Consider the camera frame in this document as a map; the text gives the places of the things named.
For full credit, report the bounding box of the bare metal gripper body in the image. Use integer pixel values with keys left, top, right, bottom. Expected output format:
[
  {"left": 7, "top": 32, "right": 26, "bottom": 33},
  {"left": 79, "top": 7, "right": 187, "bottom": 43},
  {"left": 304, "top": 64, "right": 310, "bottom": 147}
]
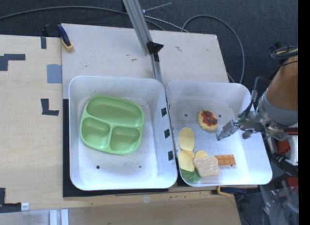
[{"left": 238, "top": 110, "right": 293, "bottom": 140}]

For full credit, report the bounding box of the yellow and red toy pizza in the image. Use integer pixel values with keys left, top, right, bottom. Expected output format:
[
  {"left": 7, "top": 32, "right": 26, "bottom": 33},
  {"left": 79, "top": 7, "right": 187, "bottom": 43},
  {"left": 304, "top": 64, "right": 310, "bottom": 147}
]
[{"left": 197, "top": 109, "right": 219, "bottom": 131}]

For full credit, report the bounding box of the orange toy biscuit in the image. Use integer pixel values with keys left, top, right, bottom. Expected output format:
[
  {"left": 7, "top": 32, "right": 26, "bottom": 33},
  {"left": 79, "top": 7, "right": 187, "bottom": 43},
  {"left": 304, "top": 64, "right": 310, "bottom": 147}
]
[{"left": 214, "top": 154, "right": 236, "bottom": 167}]

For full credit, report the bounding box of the beige toy bread slice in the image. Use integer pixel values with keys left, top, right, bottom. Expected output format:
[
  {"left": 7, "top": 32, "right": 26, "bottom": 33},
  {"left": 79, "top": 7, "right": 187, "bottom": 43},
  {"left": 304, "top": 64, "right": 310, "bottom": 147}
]
[{"left": 192, "top": 156, "right": 221, "bottom": 178}]

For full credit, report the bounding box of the white plastic tray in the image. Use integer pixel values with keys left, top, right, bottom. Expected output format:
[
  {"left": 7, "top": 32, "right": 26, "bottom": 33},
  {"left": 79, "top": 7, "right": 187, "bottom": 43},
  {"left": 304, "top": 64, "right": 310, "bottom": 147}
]
[
  {"left": 166, "top": 80, "right": 273, "bottom": 188},
  {"left": 68, "top": 75, "right": 178, "bottom": 192}
]

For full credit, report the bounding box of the thin black and white rod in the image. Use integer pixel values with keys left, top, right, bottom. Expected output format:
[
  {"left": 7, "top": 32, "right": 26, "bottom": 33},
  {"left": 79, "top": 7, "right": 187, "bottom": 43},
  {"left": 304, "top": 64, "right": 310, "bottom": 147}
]
[{"left": 165, "top": 83, "right": 180, "bottom": 178}]

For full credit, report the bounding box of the green toy lettuce leaf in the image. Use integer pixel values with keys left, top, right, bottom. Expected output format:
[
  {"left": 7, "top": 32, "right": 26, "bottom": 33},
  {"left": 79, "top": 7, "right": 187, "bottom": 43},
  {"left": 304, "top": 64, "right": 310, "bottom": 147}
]
[{"left": 180, "top": 168, "right": 202, "bottom": 184}]

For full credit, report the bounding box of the green divided plate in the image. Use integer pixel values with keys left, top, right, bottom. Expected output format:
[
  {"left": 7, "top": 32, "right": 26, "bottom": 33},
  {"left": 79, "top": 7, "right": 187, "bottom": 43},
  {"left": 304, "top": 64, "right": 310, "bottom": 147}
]
[{"left": 79, "top": 95, "right": 145, "bottom": 156}]

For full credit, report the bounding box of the black cylinder on white bracket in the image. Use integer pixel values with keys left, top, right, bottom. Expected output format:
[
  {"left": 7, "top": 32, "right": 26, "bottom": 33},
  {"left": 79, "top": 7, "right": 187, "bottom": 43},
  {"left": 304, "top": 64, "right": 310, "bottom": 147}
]
[{"left": 270, "top": 134, "right": 298, "bottom": 177}]

